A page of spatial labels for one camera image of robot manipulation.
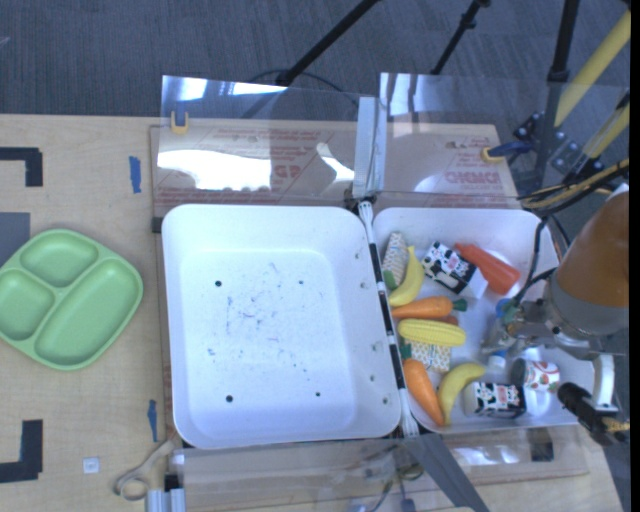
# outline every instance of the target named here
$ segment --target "yellow banana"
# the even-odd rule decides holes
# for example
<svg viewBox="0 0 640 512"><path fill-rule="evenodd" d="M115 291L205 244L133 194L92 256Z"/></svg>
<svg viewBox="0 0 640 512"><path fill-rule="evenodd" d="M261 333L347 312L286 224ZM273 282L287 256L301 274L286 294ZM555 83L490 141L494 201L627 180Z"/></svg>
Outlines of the yellow banana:
<svg viewBox="0 0 640 512"><path fill-rule="evenodd" d="M420 260L416 257L415 247L413 245L407 247L409 252L409 261L407 262L407 271L400 286L389 295L389 305L392 308L409 304L420 293L422 283L424 282L424 268Z"/></svg>
<svg viewBox="0 0 640 512"><path fill-rule="evenodd" d="M451 424L451 410L460 392L471 382L481 378L485 371L485 367L481 364L462 363L449 370L442 377L438 388L438 401L445 425Z"/></svg>

